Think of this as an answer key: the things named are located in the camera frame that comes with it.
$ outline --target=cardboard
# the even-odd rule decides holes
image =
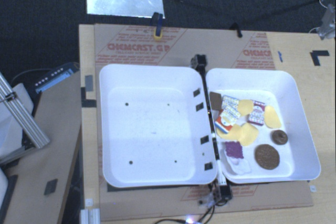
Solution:
[[[163,28],[163,37],[153,39],[153,27],[95,25],[97,131],[99,154],[100,217],[102,221],[203,214],[198,204],[208,186],[115,189],[102,174],[100,69],[109,63],[189,66],[195,54],[206,54],[207,70],[220,68],[274,69],[265,33]],[[312,206],[307,182],[236,185],[233,199],[216,212]]]

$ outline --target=chocolate cookie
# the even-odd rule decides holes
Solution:
[[[268,144],[259,145],[254,152],[254,157],[262,168],[268,170],[278,167],[280,163],[279,153]]]
[[[275,130],[272,133],[272,140],[277,145],[285,145],[288,141],[287,134],[282,130]]]

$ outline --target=binder clip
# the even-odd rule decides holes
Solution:
[[[154,29],[154,39],[155,40],[160,40],[162,38],[162,20],[163,20],[163,14],[154,12],[150,26],[155,25]]]

